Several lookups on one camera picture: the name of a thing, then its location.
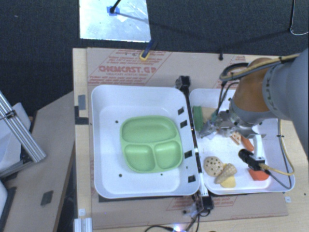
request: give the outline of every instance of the black carpet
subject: black carpet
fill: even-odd
[[[288,32],[292,0],[146,0],[157,50],[288,55],[308,34]],[[297,0],[295,32],[308,30]],[[74,47],[142,49],[143,43],[79,38],[79,0],[0,0],[0,90],[27,113],[72,91]]]

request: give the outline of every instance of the green plate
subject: green plate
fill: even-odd
[[[127,165],[138,173],[171,170],[183,160],[178,129],[164,116],[127,119],[120,128],[120,141]]]

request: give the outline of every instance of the yellow cable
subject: yellow cable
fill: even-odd
[[[281,132],[282,132],[281,119],[279,120],[279,127],[280,127],[279,133],[280,133],[280,135],[281,135]],[[282,143],[282,148],[283,148],[285,157],[286,157],[286,159],[288,160],[288,162],[289,162],[289,164],[290,164],[290,166],[291,166],[291,168],[292,168],[292,172],[291,172],[291,173],[285,173],[285,172],[280,171],[280,170],[278,170],[278,169],[271,168],[271,167],[267,166],[267,165],[264,164],[264,163],[260,163],[259,166],[260,166],[262,169],[264,169],[264,170],[271,170],[271,171],[277,172],[277,173],[279,173],[279,174],[291,176],[291,175],[293,175],[294,172],[295,172],[295,171],[294,171],[294,166],[292,165],[292,163],[291,163],[291,161],[290,161],[290,159],[289,159],[289,156],[288,156],[288,154],[287,154],[287,152],[286,152],[286,148],[285,148],[285,144],[284,144],[284,140],[283,140],[283,137],[282,137],[282,136],[280,137],[280,140],[281,140],[281,143]]]
[[[270,60],[267,60],[265,62],[254,64],[254,65],[252,65],[252,66],[250,66],[250,67],[248,67],[248,68],[246,68],[246,69],[244,69],[244,70],[242,70],[240,72],[237,72],[237,75],[241,75],[241,74],[247,73],[247,72],[249,72],[251,70],[254,70],[254,69],[259,68],[259,67],[264,66],[264,65],[268,65],[268,64],[272,64],[272,63],[276,63],[276,62],[278,62],[278,64],[279,64],[282,61],[293,59],[293,58],[296,58],[298,56],[299,56],[299,54],[293,54],[293,55],[288,55],[288,56],[285,56],[285,57],[270,59]],[[231,77],[231,76],[230,75],[220,76],[220,79],[221,80],[225,80],[225,79],[227,79],[229,77]]]

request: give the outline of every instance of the cardboard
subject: cardboard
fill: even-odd
[[[249,62],[260,56],[179,53],[151,51],[147,61],[139,59],[140,50],[87,49],[87,86],[91,172],[91,213],[93,229],[148,226],[190,222],[183,210],[192,205],[191,197],[133,200],[99,198],[93,185],[93,142],[91,92],[101,84],[173,87],[180,75],[191,78],[190,90],[218,88],[224,67]],[[263,193],[214,197],[215,208],[201,221],[263,218],[288,215],[282,193]]]

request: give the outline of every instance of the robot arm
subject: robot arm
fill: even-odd
[[[308,157],[308,49],[298,57],[259,58],[244,71],[231,74],[227,67],[220,79],[240,79],[229,110],[208,121],[201,137],[217,128],[234,128],[246,138],[252,127],[267,118],[291,120]]]

